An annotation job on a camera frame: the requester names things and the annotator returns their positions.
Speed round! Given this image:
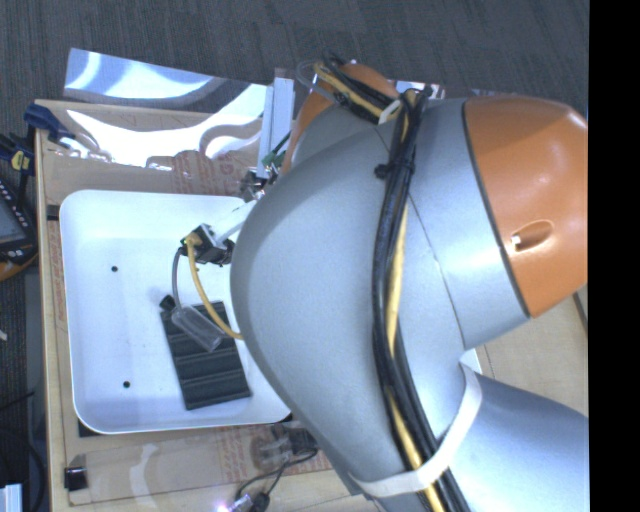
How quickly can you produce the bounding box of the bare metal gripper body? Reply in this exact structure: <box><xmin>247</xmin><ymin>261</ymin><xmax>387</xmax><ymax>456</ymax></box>
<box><xmin>240</xmin><ymin>167</ymin><xmax>279</xmax><ymax>202</ymax></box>

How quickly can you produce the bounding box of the black ribbed rectangular block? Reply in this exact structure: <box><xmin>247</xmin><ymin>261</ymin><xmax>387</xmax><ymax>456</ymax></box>
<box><xmin>159</xmin><ymin>299</ymin><xmax>253</xmax><ymax>412</ymax></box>

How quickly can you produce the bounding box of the white plastic tray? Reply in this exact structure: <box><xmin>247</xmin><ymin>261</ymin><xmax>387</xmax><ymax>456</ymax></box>
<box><xmin>58</xmin><ymin>188</ymin><xmax>293</xmax><ymax>435</ymax></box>

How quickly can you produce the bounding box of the small black box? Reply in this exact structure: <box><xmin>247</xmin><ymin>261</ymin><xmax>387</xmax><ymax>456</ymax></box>
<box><xmin>63</xmin><ymin>465</ymin><xmax>90</xmax><ymax>492</ymax></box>

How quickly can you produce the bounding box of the black block with thin wires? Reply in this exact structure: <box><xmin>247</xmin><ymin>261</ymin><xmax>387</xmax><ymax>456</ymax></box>
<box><xmin>286</xmin><ymin>425</ymin><xmax>320</xmax><ymax>457</ymax></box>

